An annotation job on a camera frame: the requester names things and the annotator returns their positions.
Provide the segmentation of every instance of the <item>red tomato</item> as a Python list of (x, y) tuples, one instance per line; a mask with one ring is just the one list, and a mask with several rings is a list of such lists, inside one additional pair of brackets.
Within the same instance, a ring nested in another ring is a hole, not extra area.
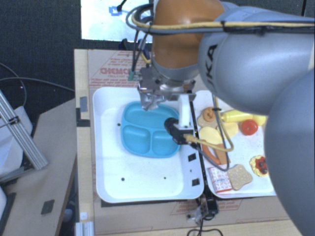
[(252, 119), (246, 120), (242, 123), (241, 130), (244, 135), (251, 136), (257, 132), (258, 124)]

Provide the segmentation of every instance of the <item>red and white box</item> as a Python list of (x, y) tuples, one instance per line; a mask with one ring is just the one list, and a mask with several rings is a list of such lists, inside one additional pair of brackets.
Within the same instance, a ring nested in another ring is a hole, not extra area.
[(209, 173), (216, 193), (232, 190), (232, 185), (226, 172), (212, 167), (209, 168)]

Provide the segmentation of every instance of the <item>black connector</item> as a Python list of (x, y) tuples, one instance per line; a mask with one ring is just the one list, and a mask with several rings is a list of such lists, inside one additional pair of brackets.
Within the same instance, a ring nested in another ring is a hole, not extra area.
[(178, 124), (178, 120), (175, 118), (168, 118), (164, 122), (164, 127), (166, 131), (173, 137), (173, 141), (177, 144), (184, 145), (187, 144), (184, 134), (193, 134), (192, 129), (179, 129), (174, 124)]

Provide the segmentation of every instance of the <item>blue plate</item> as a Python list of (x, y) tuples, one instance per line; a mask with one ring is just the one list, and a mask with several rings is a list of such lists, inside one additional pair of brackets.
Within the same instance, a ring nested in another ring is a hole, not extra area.
[(124, 147), (131, 153), (148, 157), (171, 157), (180, 148), (164, 128), (166, 119), (178, 119), (171, 107), (159, 105), (145, 111), (140, 102), (129, 103), (123, 113), (121, 137)]

